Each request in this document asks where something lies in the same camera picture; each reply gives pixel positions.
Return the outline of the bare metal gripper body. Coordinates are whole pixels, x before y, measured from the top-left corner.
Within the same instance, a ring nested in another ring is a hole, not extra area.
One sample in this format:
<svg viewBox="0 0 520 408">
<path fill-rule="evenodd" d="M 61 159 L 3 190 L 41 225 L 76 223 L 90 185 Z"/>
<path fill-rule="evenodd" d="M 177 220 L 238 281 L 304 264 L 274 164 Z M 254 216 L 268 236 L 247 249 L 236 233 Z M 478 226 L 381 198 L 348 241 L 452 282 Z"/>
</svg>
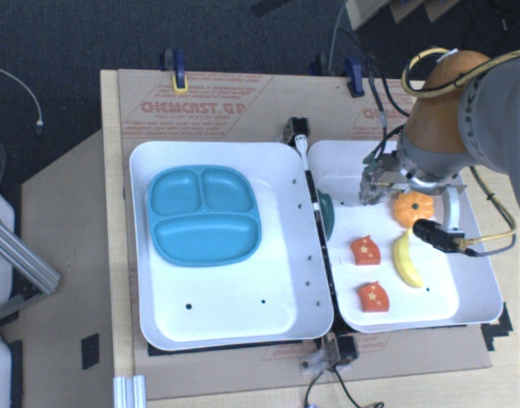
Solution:
<svg viewBox="0 0 520 408">
<path fill-rule="evenodd" d="M 390 193 L 401 190 L 435 195 L 437 188 L 454 174 L 449 155 L 435 152 L 391 152 L 382 154 L 363 171 L 361 182 L 390 187 Z"/>
</svg>

